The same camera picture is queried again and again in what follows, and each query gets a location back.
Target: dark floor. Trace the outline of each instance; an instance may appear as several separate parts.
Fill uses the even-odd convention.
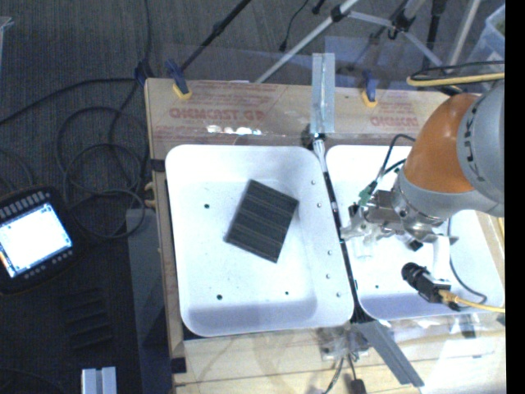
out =
[[[186,69],[187,78],[256,80],[280,56],[290,18],[304,1],[253,0]],[[310,0],[294,19],[288,48],[345,0],[327,0],[315,16],[311,8],[317,1]],[[387,18],[402,1],[360,0],[354,8]],[[479,40],[485,19],[504,1],[483,0],[460,62],[467,59]],[[13,26],[4,34],[0,75],[2,182],[8,179],[17,188],[29,184],[21,164],[10,156],[15,154],[31,169],[34,183],[56,186],[68,194],[72,191],[73,201],[83,193],[73,190],[70,181],[64,186],[62,169],[66,165],[71,165],[71,176],[96,191],[127,188],[132,183],[132,189],[139,188],[142,196],[141,187],[134,186],[134,174],[140,176],[142,185],[148,181],[148,169],[135,164],[144,156],[148,142],[144,97],[133,81],[133,70],[139,60],[148,57],[154,75],[166,76],[163,62],[172,57],[182,63],[238,2],[0,0],[0,16],[13,19]],[[441,16],[435,52],[444,60],[467,2],[449,0]],[[430,11],[429,0],[410,30],[421,41],[427,37]],[[405,58],[387,57],[388,63],[378,70],[382,74],[378,77],[380,86],[402,85],[407,72],[421,66],[421,54],[413,48],[406,53],[410,47],[406,41],[389,41],[386,36],[381,38],[379,55],[377,51],[362,53],[368,36],[376,31],[376,25],[344,19],[300,54],[306,57],[334,51],[340,62],[352,64],[355,57],[360,66],[374,67],[381,57],[394,54],[393,49],[402,50]],[[254,65],[245,51],[267,54],[267,64]],[[303,68],[299,73],[283,69],[269,81],[307,85],[309,79],[308,68]],[[90,145],[108,142],[119,146],[112,146],[111,153],[104,146],[79,157]],[[119,163],[115,163],[115,152]],[[0,191],[6,194],[8,188]],[[125,230],[121,224],[131,201],[124,192],[118,197],[98,197],[82,204],[76,213],[90,230],[107,236]],[[61,300],[87,290],[100,294],[112,337],[88,348],[73,349]],[[123,237],[105,241],[68,273],[35,291],[0,298],[0,369],[25,372],[0,370],[0,392],[59,392],[51,384],[39,382],[45,378],[63,392],[76,394],[80,392],[82,368],[116,366],[119,392],[141,393],[132,293],[128,245]]]

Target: white screen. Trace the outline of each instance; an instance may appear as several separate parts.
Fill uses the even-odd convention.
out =
[[[38,206],[0,226],[0,258],[11,277],[72,247],[51,204]]]

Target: tripod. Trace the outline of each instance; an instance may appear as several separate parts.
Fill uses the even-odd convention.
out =
[[[304,37],[295,47],[293,47],[289,52],[287,52],[281,60],[274,64],[269,70],[262,74],[258,79],[255,80],[256,83],[262,83],[266,81],[270,76],[272,76],[276,71],[278,71],[282,66],[284,66],[295,54],[297,54],[301,49],[306,47],[310,42],[312,42],[318,35],[320,35],[324,30],[326,30],[333,23],[342,21],[346,17],[353,19],[370,22],[381,27],[387,28],[392,31],[391,38],[395,38],[397,34],[401,33],[408,41],[415,45],[425,57],[434,63],[436,66],[443,66],[443,62],[432,52],[432,50],[424,45],[420,40],[418,40],[413,34],[409,33],[409,28],[413,23],[415,16],[418,10],[422,7],[426,0],[408,0],[404,8],[399,11],[399,15],[392,21],[387,19],[382,19],[377,16],[371,16],[364,13],[357,13],[351,11],[350,8],[356,4],[359,0],[346,0],[340,5],[334,7],[331,10],[330,16],[328,16],[317,28],[315,28],[310,34]],[[314,11],[318,10],[321,4],[324,3],[324,0],[321,0]],[[468,32],[472,25],[474,16],[476,15],[477,9],[481,0],[468,0],[468,5],[466,12],[463,16],[463,19],[459,25],[458,33],[455,36],[452,51],[450,52],[449,58],[447,60],[447,65],[455,64],[463,49],[465,39],[467,38]]]

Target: wooden table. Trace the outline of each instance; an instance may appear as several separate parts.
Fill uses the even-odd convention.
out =
[[[311,87],[193,81],[189,82],[193,96],[185,101],[177,98],[172,83],[148,79],[145,98],[174,391],[314,393],[315,388],[326,389],[334,374],[334,360],[323,355],[322,349],[329,341],[338,340],[334,331],[187,337],[180,317],[163,171],[163,160],[178,144],[301,145],[301,134],[310,118]],[[378,104],[369,108],[359,89],[336,88],[336,133],[326,140],[326,148],[334,144],[389,144],[399,133],[415,137],[446,98],[430,91],[379,89]],[[478,217],[504,283],[504,241],[498,223],[483,214]],[[456,386],[472,385],[474,391],[480,386],[506,386],[504,327],[495,321],[494,314],[474,314],[472,319],[475,328],[486,330],[481,337],[466,338],[458,327],[461,320],[454,316],[388,323],[397,344],[425,381],[427,392],[438,392],[432,387],[447,392]],[[400,385],[373,349],[360,355],[356,372],[369,393],[419,392]],[[332,392],[348,392],[351,375],[345,363]]]

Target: white tray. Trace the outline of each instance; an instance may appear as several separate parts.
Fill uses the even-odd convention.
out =
[[[202,337],[334,327],[354,302],[319,162],[300,147],[181,145],[166,158],[180,312]],[[299,201],[279,260],[224,241],[248,180]]]
[[[349,222],[348,207],[358,201],[358,193],[376,178],[383,164],[386,146],[339,145],[328,150],[326,164],[336,193],[343,226]],[[407,147],[394,147],[389,165],[406,158]],[[389,190],[395,174],[385,176],[378,189]],[[457,274],[473,290],[488,296],[488,305],[502,305],[504,289],[477,215],[463,211],[452,219],[452,235],[459,240],[450,247],[450,255]],[[363,246],[363,238],[346,243],[354,279],[358,286],[358,299],[370,316],[377,319],[419,318],[453,314],[445,305],[430,304],[401,277],[401,268],[409,262],[431,270],[432,246],[425,244],[417,252],[408,250],[393,236],[378,241],[371,249]],[[452,292],[479,301],[465,291],[451,275]],[[479,309],[465,309],[471,314]]]

